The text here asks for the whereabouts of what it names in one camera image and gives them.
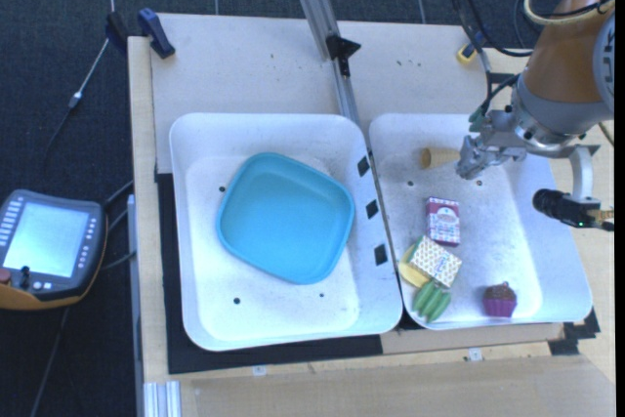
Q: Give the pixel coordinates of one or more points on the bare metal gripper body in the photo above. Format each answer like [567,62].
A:
[505,134]

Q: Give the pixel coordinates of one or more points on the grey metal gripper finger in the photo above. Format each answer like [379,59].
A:
[468,157]
[488,160]

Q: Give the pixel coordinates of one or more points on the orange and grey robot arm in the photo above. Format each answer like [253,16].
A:
[561,58]

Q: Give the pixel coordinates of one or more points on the tan ice cream cone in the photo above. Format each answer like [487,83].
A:
[435,158]

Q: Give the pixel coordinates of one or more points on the pink carton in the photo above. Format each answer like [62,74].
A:
[443,221]

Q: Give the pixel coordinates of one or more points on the white plastic tray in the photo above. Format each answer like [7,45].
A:
[503,234]
[293,312]

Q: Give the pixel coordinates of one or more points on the yellow patterned carton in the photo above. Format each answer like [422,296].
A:
[437,261]

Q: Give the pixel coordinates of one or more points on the purple cupcake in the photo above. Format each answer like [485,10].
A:
[500,303]

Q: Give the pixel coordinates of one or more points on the green pea pods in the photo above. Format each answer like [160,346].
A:
[430,302]

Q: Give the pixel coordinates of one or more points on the blue plate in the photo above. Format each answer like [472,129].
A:
[285,217]

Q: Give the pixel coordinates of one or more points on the pale wood board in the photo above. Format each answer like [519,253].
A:
[244,63]

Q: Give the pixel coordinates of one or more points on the black cylinder on white bracket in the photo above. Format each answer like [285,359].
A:
[556,204]

